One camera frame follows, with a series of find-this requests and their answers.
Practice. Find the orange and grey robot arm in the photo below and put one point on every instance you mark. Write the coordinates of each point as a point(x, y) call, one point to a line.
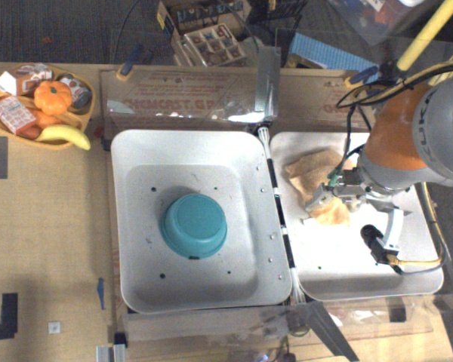
point(396, 142)

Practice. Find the yellow banana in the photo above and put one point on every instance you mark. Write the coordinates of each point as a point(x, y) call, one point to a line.
point(66, 133)

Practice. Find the black cylinder on white bracket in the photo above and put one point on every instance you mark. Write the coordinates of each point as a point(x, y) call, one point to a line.
point(377, 241)

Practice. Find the white and brown carton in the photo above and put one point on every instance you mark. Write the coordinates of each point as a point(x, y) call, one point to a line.
point(22, 79)

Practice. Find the red and white carton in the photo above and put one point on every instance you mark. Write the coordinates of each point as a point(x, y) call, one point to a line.
point(13, 114)

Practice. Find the orange pumpkin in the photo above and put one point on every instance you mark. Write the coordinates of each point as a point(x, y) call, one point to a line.
point(53, 97)

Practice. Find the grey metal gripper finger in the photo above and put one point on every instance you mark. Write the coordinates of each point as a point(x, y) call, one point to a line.
point(316, 199)

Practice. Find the teal bowl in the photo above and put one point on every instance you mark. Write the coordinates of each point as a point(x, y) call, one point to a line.
point(194, 225)

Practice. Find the white plastic tray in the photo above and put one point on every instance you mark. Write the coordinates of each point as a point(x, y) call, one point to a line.
point(343, 262)
point(196, 221)

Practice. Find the tan cloth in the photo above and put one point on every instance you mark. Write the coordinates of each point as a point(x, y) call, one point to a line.
point(309, 172)

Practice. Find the orange carrot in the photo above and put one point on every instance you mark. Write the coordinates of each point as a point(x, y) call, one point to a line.
point(45, 120)

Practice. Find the orange divided plate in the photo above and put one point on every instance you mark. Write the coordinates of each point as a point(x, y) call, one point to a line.
point(79, 121)

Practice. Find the small red and white can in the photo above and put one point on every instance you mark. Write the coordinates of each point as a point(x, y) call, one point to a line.
point(77, 91)

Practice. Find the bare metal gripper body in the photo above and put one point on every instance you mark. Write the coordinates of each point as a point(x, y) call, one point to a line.
point(349, 189)

